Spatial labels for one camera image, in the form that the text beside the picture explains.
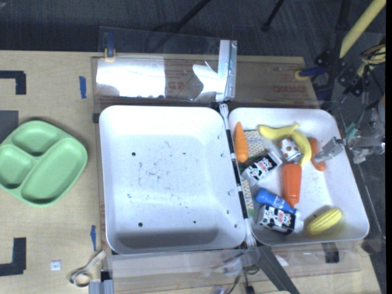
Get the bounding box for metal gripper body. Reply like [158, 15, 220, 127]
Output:
[342, 133, 386, 165]

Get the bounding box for orange sausage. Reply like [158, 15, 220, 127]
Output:
[307, 137, 326, 172]

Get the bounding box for white plastic tray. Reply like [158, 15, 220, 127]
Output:
[98, 104, 247, 255]
[228, 107, 371, 246]

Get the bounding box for orange bottle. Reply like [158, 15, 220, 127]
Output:
[282, 163, 303, 209]

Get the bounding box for yellow banana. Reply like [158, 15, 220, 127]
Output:
[258, 122, 313, 168]

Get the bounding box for cow print carton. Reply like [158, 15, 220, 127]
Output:
[256, 204, 304, 236]
[241, 151, 283, 182]

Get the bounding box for yellow corn cob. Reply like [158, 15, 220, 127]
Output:
[306, 208, 343, 236]

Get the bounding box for blue bottle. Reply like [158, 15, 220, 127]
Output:
[254, 187, 301, 217]

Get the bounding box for orange and green patterned packet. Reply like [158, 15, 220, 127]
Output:
[241, 178, 255, 217]
[244, 129, 266, 159]

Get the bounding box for orange carrot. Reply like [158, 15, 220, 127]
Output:
[233, 121, 249, 164]

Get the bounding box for thin black and white rod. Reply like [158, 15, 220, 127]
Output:
[218, 102, 257, 247]

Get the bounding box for brown cardboard board red print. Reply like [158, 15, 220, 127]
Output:
[91, 55, 362, 287]

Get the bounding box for green divided plate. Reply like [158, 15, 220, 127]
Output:
[0, 120, 89, 208]

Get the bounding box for beige strap loop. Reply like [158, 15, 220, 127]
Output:
[69, 249, 107, 288]

